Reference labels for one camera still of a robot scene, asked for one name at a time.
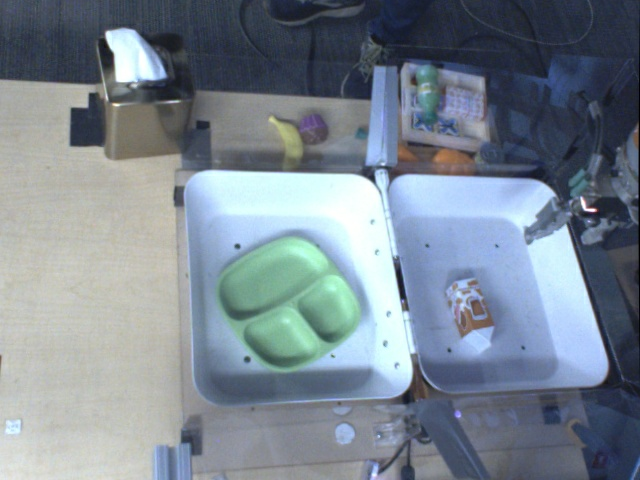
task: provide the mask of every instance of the sneaker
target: sneaker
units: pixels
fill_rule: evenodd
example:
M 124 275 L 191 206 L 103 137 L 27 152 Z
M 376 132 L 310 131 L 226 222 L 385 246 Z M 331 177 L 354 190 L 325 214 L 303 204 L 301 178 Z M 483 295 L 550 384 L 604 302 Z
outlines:
M 389 59 L 391 49 L 377 42 L 371 35 L 360 46 L 360 60 L 342 80 L 340 96 L 366 98 L 371 96 L 373 68 L 383 66 Z
M 349 18 L 364 9 L 365 0 L 265 0 L 267 14 L 281 25 L 298 26 L 316 18 Z

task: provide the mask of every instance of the yellow toy banana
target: yellow toy banana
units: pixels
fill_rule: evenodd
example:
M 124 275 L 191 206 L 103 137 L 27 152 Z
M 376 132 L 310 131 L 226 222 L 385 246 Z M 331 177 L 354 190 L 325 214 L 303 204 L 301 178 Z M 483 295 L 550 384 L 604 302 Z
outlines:
M 269 122 L 273 124 L 284 144 L 284 158 L 282 159 L 282 170 L 293 171 L 298 168 L 300 161 L 302 160 L 302 154 L 304 153 L 304 146 L 302 144 L 302 138 L 300 132 L 291 123 L 286 121 L 280 121 L 274 116 L 269 117 Z

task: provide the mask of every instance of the milk carton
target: milk carton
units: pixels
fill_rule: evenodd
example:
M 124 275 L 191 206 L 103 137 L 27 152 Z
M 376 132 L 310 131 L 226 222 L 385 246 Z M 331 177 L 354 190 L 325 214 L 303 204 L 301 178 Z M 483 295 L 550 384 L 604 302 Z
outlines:
M 446 295 L 460 337 L 478 352 L 489 348 L 494 324 L 478 280 L 456 281 Z

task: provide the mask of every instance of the green divided plate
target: green divided plate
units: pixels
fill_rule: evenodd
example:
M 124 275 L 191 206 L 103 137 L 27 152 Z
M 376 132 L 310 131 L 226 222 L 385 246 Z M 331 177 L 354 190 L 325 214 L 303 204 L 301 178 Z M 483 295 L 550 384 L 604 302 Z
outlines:
M 299 237 L 274 240 L 232 263 L 217 295 L 238 338 L 277 372 L 319 359 L 360 322 L 346 279 L 317 245 Z

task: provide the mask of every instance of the wooden table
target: wooden table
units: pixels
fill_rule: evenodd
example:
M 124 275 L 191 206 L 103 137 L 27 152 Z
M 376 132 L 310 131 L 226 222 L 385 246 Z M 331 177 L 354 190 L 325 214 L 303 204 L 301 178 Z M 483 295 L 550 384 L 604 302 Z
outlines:
M 0 81 L 0 423 L 22 423 L 19 434 L 0 434 L 2 479 L 151 478 L 154 446 L 177 444 L 183 424 L 172 197 L 180 158 L 114 162 L 100 148 L 70 148 L 70 108 L 86 107 L 92 91 Z M 215 114 L 234 97 L 201 100 Z M 556 444 L 482 458 L 495 474 L 585 478 L 579 449 Z M 435 452 L 416 466 L 421 478 L 448 477 Z M 361 467 L 227 477 L 353 479 Z

